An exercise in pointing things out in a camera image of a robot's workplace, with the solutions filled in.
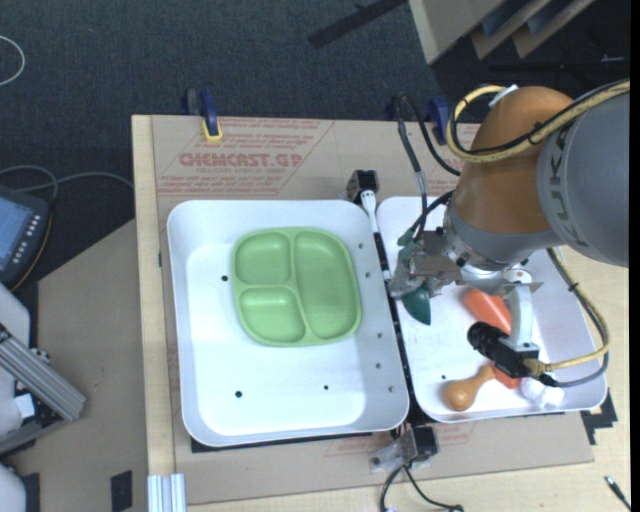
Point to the dark green drop-shaped toy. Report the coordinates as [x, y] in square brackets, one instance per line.
[419, 306]

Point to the green divided plate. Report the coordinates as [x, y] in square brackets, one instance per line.
[320, 280]

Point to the thin black and white rod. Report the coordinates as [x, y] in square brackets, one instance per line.
[380, 245]

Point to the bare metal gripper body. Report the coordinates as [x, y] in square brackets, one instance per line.
[442, 260]

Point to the brown cardboard board red print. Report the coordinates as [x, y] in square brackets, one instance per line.
[250, 165]

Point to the black cylinder on white bracket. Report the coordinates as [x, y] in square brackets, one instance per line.
[520, 310]

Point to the white crumpled packet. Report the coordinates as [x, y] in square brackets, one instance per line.
[542, 394]

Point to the white plastic tray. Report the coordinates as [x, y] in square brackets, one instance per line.
[450, 350]
[280, 395]

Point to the orange carrot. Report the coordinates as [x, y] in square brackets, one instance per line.
[487, 307]

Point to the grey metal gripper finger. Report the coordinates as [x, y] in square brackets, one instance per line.
[437, 288]
[406, 284]

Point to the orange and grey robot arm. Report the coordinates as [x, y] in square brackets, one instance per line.
[505, 190]

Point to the tan gourd-shaped toy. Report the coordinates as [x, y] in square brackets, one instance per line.
[462, 392]

